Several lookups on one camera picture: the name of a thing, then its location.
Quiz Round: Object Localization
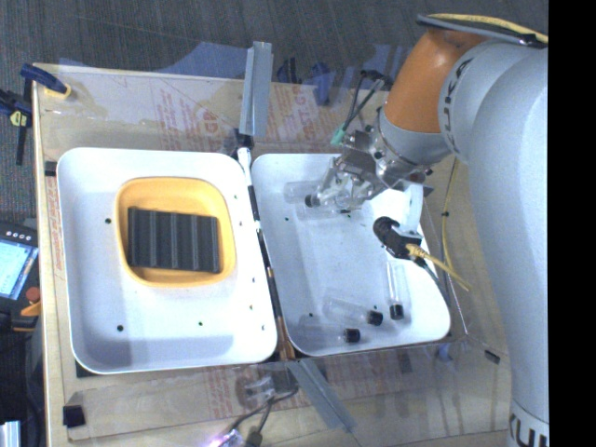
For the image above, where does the black ribbed block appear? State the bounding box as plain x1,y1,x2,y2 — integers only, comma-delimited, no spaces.
126,206,223,275

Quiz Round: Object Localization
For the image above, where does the yellow bowl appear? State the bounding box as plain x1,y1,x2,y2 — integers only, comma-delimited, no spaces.
114,176,237,290

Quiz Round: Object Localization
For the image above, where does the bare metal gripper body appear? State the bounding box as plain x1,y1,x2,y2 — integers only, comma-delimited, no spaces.
335,128,433,191

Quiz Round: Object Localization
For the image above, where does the black cylinder on white bracket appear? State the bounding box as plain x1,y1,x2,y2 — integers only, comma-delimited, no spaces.
372,182,426,261

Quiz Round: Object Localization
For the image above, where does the thin black and white rod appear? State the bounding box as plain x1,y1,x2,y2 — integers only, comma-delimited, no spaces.
236,146,296,361

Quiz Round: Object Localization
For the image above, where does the white plastic tray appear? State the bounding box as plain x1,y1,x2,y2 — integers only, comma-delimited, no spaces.
250,152,453,359
55,146,279,375

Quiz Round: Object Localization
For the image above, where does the brown cardboard board red print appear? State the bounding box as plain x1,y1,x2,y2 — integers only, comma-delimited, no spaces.
31,62,513,442

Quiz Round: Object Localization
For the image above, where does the clear plastic bottle black cap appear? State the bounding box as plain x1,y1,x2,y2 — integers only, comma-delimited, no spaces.
297,313,362,345
386,260,406,321
322,290,385,328
282,180,370,217

